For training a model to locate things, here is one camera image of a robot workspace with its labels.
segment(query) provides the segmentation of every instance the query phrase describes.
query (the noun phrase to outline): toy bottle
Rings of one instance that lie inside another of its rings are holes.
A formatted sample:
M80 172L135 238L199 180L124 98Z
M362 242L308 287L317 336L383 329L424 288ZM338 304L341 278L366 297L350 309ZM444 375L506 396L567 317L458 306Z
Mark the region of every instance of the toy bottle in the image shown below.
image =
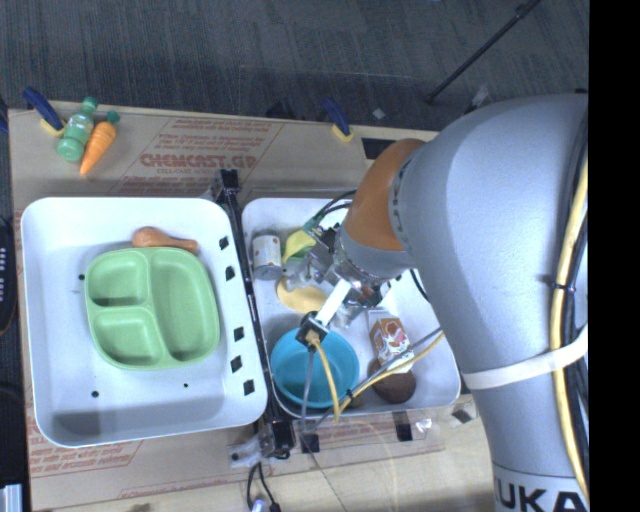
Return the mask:
M62 140L58 143L58 154L69 162L82 158L84 147L93 130L93 114L98 108L98 100L87 96L79 112L73 114L64 129Z

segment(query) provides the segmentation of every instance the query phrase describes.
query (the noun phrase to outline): tin can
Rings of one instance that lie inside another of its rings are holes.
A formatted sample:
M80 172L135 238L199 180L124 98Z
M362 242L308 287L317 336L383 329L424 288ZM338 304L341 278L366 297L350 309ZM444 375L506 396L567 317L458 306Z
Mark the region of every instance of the tin can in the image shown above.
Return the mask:
M271 280L282 277L280 239L273 233L253 239L253 275L256 279Z

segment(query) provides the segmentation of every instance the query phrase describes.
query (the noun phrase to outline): orange carrot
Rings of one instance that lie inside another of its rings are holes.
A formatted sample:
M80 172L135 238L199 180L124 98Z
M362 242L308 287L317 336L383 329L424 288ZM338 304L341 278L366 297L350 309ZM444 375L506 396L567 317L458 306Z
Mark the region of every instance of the orange carrot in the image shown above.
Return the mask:
M107 120L98 123L91 132L91 136L84 148L84 156L80 165L80 175L87 174L96 164L102 155L105 154L109 146L116 139L116 123L120 116L113 110L107 113Z

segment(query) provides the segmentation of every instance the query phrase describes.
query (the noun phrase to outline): white tape band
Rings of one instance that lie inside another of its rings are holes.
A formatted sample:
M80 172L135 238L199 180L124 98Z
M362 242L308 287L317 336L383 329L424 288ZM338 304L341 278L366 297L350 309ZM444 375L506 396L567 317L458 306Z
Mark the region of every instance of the white tape band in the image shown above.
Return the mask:
M589 325L585 325L575 341L551 352L520 361L511 366L485 370L476 373L463 373L464 382L470 390L490 389L506 386L514 382L538 377L545 373L560 370L577 361L589 349Z

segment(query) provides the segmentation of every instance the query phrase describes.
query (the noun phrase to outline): divided green plate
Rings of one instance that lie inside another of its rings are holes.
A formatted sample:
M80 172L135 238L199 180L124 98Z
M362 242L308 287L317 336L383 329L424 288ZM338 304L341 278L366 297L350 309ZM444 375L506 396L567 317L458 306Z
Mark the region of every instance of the divided green plate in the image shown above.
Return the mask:
M183 366L218 346L220 322L209 275L183 249L102 254L85 273L85 298L96 348L119 368Z

